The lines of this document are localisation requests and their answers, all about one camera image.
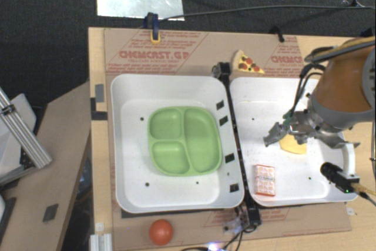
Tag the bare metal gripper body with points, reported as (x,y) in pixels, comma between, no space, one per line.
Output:
(311,123)

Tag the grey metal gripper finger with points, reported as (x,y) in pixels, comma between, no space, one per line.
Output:
(299,138)
(274,134)

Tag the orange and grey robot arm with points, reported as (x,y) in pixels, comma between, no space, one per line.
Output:
(340,88)

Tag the pale yellow toy bread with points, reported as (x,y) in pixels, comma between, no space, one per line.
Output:
(292,147)

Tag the thin black rod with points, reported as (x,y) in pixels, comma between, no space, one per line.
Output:
(238,144)

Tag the white plastic tray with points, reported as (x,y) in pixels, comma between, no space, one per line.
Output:
(296,179)
(170,197)

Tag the orange and white carton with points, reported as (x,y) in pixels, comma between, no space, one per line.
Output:
(265,180)

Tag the toy pizza slice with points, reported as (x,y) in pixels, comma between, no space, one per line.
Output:
(245,63)

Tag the green divided plate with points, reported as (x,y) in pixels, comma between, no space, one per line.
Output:
(185,141)

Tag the brown cardboard board red print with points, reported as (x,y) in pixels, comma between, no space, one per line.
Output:
(182,53)

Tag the orange-red ball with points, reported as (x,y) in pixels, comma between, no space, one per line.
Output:
(160,232)

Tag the black cylinder on white bracket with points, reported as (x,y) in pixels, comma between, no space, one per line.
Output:
(337,174)

